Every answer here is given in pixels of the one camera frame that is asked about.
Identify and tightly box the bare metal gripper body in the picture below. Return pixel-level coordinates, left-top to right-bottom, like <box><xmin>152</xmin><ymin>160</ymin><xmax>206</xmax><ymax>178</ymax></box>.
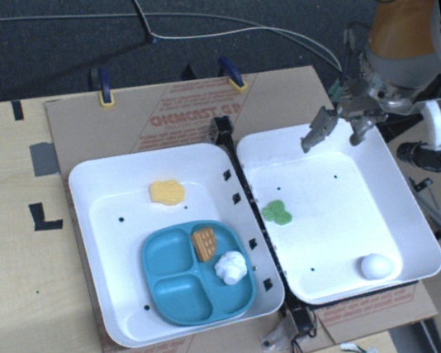
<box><xmin>330</xmin><ymin>66</ymin><xmax>421</xmax><ymax>127</ymax></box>

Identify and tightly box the green lettuce leaf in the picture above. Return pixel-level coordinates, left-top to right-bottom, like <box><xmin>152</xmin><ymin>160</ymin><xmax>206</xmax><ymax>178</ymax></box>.
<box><xmin>259</xmin><ymin>197</ymin><xmax>293</xmax><ymax>229</ymax></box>

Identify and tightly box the white plastic tray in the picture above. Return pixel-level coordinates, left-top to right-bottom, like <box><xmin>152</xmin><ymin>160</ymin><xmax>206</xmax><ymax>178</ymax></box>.
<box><xmin>64</xmin><ymin>131</ymin><xmax>292</xmax><ymax>353</ymax></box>
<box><xmin>233</xmin><ymin>104</ymin><xmax>441</xmax><ymax>315</ymax></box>

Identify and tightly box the thin black rod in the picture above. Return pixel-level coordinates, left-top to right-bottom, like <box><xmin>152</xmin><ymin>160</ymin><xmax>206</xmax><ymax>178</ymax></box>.
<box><xmin>220</xmin><ymin>132</ymin><xmax>296</xmax><ymax>317</ymax></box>

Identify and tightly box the white egg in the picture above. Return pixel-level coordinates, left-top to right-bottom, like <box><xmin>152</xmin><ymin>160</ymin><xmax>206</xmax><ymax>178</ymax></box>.
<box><xmin>358</xmin><ymin>250</ymin><xmax>396</xmax><ymax>283</ymax></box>

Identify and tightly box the brown cardboard board red print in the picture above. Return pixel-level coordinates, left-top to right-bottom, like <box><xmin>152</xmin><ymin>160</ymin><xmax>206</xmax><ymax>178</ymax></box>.
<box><xmin>43</xmin><ymin>42</ymin><xmax>441</xmax><ymax>353</ymax></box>

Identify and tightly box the orange waffle piece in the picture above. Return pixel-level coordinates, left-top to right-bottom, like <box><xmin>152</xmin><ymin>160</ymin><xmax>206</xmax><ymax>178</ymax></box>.
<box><xmin>188</xmin><ymin>226</ymin><xmax>221</xmax><ymax>265</ymax></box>

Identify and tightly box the white cauliflower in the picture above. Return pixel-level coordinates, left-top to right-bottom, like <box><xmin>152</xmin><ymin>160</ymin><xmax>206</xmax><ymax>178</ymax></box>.
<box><xmin>211</xmin><ymin>248</ymin><xmax>251</xmax><ymax>289</ymax></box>

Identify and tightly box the yellow potato chip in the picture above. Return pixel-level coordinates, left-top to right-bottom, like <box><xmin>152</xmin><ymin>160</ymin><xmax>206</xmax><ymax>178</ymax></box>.
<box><xmin>147</xmin><ymin>176</ymin><xmax>187</xmax><ymax>210</ymax></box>

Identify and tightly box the blue divided plate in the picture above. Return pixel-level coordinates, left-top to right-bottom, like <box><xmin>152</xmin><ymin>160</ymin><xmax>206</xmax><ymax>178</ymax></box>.
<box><xmin>136</xmin><ymin>212</ymin><xmax>262</xmax><ymax>333</ymax></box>

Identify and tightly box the black cylinder on white bracket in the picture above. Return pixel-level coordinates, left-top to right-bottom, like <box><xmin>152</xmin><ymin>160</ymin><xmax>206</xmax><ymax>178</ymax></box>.
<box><xmin>388</xmin><ymin>98</ymin><xmax>441</xmax><ymax>181</ymax></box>

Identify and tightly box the black block with thin wires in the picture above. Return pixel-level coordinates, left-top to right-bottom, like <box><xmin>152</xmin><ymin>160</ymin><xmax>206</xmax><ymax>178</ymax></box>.
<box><xmin>207</xmin><ymin>113</ymin><xmax>238</xmax><ymax>146</ymax></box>
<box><xmin>286</xmin><ymin>302</ymin><xmax>320</xmax><ymax>341</ymax></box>

